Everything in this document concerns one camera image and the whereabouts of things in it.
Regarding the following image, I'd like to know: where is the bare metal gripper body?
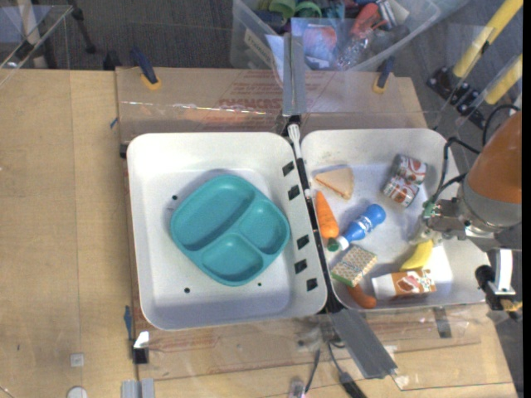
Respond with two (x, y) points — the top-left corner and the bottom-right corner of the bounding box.
(424, 197), (499, 243)

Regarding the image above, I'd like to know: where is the blue and white bottle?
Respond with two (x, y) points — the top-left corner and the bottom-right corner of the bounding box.
(327, 203), (387, 253)

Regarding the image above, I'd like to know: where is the orange carrot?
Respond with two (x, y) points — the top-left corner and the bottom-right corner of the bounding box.
(314, 189), (341, 240)

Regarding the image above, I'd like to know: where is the black cylinder on white bracket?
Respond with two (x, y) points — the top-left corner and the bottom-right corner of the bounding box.
(475, 248), (519, 311)

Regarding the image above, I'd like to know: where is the brown cardboard board red print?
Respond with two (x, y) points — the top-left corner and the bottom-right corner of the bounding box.
(114, 66), (485, 383)

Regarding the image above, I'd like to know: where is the teal divided plate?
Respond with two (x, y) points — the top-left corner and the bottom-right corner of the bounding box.
(168, 173), (291, 288)

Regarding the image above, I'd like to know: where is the patterned small carton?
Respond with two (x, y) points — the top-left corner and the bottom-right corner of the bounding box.
(329, 244), (379, 289)

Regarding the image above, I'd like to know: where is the red and white can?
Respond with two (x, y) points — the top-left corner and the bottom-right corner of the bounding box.
(382, 175), (421, 208)
(391, 153), (428, 186)

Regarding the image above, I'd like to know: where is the white plastic tray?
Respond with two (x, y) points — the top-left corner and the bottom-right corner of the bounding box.
(125, 131), (329, 332)
(299, 128), (493, 312)

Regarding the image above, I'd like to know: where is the yellow banana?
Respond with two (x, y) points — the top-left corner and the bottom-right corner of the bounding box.
(399, 238), (435, 272)

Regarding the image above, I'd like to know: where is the orange sausage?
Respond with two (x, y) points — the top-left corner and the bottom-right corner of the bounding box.
(346, 284), (378, 310)

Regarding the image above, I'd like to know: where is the orange and white carton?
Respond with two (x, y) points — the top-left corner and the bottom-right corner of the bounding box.
(370, 269), (438, 303)

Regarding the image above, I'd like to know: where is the triangular toy sandwich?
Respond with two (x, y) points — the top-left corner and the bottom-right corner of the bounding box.
(311, 165), (356, 201)

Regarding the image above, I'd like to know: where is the thin black and white rod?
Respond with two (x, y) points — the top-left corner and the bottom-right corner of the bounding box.
(286, 123), (334, 308)

